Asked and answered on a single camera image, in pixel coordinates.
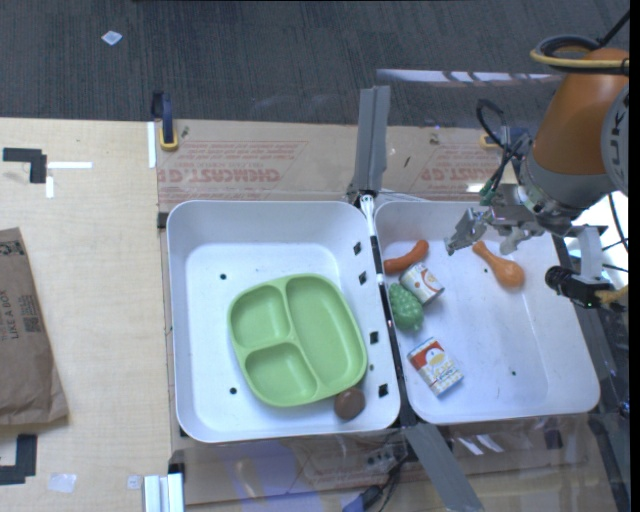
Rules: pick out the brown paper bag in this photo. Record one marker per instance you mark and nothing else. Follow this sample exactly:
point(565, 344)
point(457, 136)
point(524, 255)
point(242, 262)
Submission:
point(25, 340)

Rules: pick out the green divided plate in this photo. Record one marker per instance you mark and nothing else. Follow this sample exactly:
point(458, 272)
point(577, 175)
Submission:
point(310, 325)

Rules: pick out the small white can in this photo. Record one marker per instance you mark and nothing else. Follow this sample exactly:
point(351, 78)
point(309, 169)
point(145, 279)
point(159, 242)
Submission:
point(422, 284)

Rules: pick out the brown cardboard board red print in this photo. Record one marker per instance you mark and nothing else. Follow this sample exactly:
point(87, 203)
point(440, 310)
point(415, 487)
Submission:
point(300, 165)

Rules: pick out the red and white carton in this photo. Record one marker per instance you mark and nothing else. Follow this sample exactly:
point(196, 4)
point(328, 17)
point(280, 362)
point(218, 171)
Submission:
point(436, 367)

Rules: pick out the white plastic tray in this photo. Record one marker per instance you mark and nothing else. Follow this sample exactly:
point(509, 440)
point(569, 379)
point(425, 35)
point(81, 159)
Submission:
point(510, 340)
point(210, 320)

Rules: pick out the orange toy chicken drumstick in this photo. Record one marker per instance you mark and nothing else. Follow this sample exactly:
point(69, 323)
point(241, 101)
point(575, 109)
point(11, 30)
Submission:
point(505, 270)

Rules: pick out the orange toy sausage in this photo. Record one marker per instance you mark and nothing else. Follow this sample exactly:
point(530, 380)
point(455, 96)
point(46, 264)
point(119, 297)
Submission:
point(405, 258)

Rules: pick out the green toy grapes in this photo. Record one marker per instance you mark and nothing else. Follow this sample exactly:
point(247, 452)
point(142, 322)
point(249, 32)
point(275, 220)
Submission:
point(406, 307)

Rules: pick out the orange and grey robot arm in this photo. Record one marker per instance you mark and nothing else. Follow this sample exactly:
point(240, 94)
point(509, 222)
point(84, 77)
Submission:
point(570, 125)

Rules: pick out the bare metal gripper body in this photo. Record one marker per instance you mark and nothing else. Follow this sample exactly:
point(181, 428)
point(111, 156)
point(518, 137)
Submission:
point(515, 210)

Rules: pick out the black cylinder on white bracket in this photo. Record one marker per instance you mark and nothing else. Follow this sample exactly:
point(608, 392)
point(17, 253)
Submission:
point(575, 285)

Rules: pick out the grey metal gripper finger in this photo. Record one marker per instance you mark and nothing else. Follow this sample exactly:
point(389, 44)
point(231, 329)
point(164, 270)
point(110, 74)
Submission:
point(467, 231)
point(512, 241)

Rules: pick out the brown round toy doughnut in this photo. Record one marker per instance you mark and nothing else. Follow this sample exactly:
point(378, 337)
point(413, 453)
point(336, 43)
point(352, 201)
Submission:
point(349, 403)

